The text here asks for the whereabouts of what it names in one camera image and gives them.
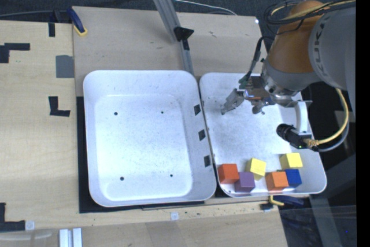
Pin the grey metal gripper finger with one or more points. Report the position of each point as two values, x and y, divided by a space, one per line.
258 108
232 101

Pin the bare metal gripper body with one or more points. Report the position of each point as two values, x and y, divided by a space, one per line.
260 91

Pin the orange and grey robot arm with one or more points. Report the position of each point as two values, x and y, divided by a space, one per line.
292 46

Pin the white plastic tray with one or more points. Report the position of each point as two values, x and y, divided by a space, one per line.
245 136
144 139

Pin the yellow cube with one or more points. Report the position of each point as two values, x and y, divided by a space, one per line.
291 160
256 167

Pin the orange cube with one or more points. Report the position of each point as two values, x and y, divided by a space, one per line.
227 173
276 180

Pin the purple cube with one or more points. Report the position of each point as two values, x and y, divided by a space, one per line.
245 182

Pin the blue cube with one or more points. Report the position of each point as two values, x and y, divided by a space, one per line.
294 177

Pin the pale wood board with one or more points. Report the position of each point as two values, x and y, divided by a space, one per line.
130 43

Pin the black cylinder on white bracket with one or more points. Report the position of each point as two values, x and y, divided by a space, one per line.
292 134

